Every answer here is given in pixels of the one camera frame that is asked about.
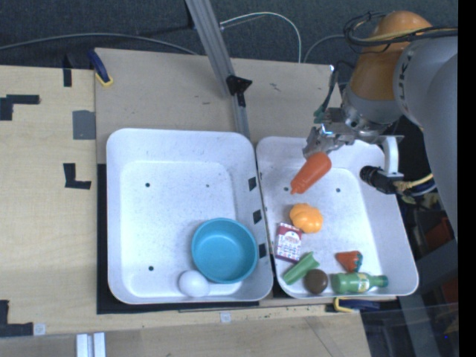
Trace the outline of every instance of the white egg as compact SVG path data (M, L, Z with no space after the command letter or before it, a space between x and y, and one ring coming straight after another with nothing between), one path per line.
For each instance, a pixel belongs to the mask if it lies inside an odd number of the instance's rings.
M208 280L198 271L189 270L180 275L178 289L186 296L201 298L210 293Z

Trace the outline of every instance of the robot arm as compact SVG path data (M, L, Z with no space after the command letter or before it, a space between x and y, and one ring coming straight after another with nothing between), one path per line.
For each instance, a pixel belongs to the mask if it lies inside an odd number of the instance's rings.
M355 140L387 144L383 132L407 116L423 130L428 163L457 234L457 30L429 35L433 30L415 13L385 15L360 44L371 45L361 52L341 107L315 113L318 126L312 128L303 154L306 159L317 152L328 154ZM370 172L362 171L367 178ZM378 172L385 177L394 171Z

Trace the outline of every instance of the blue bowl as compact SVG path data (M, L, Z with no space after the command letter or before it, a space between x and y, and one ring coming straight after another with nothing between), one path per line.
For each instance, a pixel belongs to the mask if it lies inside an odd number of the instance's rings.
M192 238L197 269L216 283L236 283L256 268L258 247L253 234L238 221L215 218L202 223Z

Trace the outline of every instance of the white tray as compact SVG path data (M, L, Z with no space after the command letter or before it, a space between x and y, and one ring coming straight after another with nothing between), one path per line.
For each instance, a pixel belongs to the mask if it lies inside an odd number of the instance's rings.
M266 224L251 142L233 132L120 129L106 146L108 281L124 303L255 301L272 288ZM260 246L253 274L212 284L207 297L178 288L195 269L193 232L216 217L246 226Z
M344 272L335 259L336 252L359 250L363 254L360 271L385 274L389 284L355 296L403 296L414 292L418 272L396 197L380 193L359 177L365 165L384 166L383 152L378 146L361 141L331 152L331 170L305 193L292 195L290 182L304 164L305 145L305 139L279 137L264 138L257 145L260 184L273 244L278 224L291 224L292 206L307 202L321 211L324 225L316 234L303 235L301 255L314 251L321 264L319 268L333 274ZM282 276L292 263L276 259L275 265L277 280L288 295L294 298L337 296L330 284L320 295L308 292L302 280L288 286Z

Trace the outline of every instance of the brown ball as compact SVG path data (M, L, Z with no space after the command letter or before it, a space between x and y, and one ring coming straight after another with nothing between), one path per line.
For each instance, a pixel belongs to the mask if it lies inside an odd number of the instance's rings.
M329 283L327 274L319 269L310 270L304 277L304 286L313 294L320 294Z

